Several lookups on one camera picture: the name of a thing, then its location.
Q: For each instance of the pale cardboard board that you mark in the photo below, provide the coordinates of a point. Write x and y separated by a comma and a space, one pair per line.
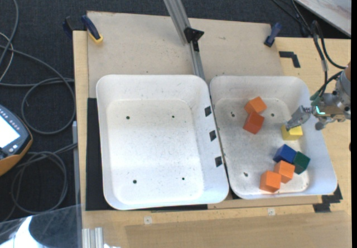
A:
145, 51

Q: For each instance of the white plastic tray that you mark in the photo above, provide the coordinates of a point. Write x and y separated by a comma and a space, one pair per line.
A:
156, 143
245, 154

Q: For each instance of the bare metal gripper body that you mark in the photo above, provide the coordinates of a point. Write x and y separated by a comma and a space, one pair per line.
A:
333, 104

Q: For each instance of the dark orange cube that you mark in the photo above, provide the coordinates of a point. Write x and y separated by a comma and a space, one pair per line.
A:
253, 123

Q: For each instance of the yellow cube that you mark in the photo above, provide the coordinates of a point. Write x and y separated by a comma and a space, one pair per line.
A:
293, 133

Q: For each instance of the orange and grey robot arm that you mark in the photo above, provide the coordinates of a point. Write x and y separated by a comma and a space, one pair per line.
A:
346, 80

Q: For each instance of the green cube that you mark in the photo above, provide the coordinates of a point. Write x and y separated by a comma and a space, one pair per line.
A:
301, 161

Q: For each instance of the blue cube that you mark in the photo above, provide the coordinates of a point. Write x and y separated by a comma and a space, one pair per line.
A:
284, 154

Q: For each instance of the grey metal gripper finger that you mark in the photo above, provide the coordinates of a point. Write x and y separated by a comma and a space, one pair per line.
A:
298, 115
323, 123

